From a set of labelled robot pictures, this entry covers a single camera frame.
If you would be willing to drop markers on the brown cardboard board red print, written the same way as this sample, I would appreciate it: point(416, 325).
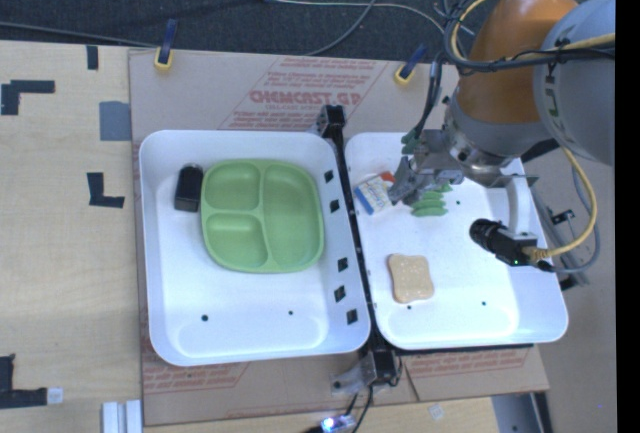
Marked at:
point(200, 91)

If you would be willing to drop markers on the white plastic tray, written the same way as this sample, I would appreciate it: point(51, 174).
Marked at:
point(465, 281)
point(250, 316)

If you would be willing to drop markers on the tan toy bread slice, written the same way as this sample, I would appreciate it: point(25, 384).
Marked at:
point(410, 278)

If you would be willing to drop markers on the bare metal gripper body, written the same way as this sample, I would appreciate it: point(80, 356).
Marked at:
point(442, 158)

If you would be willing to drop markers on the small black box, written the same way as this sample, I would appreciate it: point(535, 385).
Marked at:
point(188, 188)

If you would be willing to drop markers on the thin black rod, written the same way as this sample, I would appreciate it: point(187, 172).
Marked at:
point(357, 241)

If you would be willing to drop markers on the black cylinder on white bracket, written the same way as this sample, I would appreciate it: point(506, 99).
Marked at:
point(495, 236)

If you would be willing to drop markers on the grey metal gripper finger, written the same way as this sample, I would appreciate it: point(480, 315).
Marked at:
point(400, 183)
point(431, 181)

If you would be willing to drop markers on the green divided plate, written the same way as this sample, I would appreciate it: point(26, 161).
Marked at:
point(290, 216)

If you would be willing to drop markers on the small blue and white carton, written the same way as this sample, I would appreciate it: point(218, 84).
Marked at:
point(372, 195)

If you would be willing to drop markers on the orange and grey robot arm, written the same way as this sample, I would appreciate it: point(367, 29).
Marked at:
point(505, 71)

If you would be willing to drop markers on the green ridged toy vegetable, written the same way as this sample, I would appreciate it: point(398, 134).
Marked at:
point(430, 207)

